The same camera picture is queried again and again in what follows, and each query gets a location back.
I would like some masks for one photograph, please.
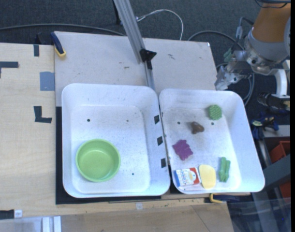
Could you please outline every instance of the white plastic container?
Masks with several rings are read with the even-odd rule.
[[[208,107],[218,105],[222,118],[211,120]],[[162,123],[172,174],[201,164],[212,166],[217,173],[213,189],[202,185],[178,188],[185,194],[258,192],[265,179],[251,134],[242,99],[231,91],[165,89],[160,93]],[[195,121],[205,130],[192,134]],[[186,140],[193,152],[181,160],[172,145]],[[220,182],[218,171],[221,157],[231,161],[227,182]]]
[[[145,86],[70,84],[62,92],[63,185],[76,198],[158,196],[170,176],[158,97]],[[75,165],[79,146],[90,139],[111,142],[119,151],[119,172],[95,183]]]

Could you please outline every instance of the green bowl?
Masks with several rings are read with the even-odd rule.
[[[103,182],[117,174],[120,155],[110,142],[92,139],[79,147],[75,163],[84,178],[93,182]]]

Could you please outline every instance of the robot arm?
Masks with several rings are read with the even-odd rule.
[[[228,85],[237,83],[252,73],[275,75],[277,85],[282,87],[278,87],[277,93],[272,96],[286,99],[288,104],[285,70],[273,67],[290,57],[290,0],[261,0],[261,2],[264,4],[244,41],[244,49],[229,52],[228,64],[226,67],[220,67],[215,86],[217,90],[227,89]],[[267,105],[263,102],[263,97],[267,95],[262,95],[259,102]],[[289,108],[283,103],[279,106],[279,108],[284,107]]]

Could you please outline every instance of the black carpet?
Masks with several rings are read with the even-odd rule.
[[[243,16],[254,21],[260,7],[254,0],[130,0],[136,16],[148,14],[158,9],[168,9],[177,13],[184,22],[182,40],[193,34],[214,30],[234,38],[239,19]],[[121,25],[116,25],[112,0],[0,0],[0,28],[42,23],[79,24],[106,28],[125,33]],[[244,32],[250,25],[243,24]],[[178,40],[181,32],[179,19],[172,13],[162,12],[139,22],[143,37]],[[88,33],[106,33],[65,26],[36,26],[19,29],[0,30],[0,42],[34,44],[41,33],[44,43],[50,43],[49,33],[55,30]],[[215,64],[223,63],[223,54],[232,45],[226,37],[217,34],[201,34],[193,41],[209,42]],[[242,80],[231,85],[230,90],[241,96],[247,94],[249,83]],[[276,91],[274,77],[256,75],[253,96],[246,107],[249,120],[257,118],[266,107],[257,102],[260,92]],[[279,124],[289,124],[289,115],[277,118]]]

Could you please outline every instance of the purple object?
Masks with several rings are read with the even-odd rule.
[[[179,140],[175,145],[172,145],[173,149],[181,160],[185,160],[187,157],[193,154],[190,146],[186,143],[186,140]]]

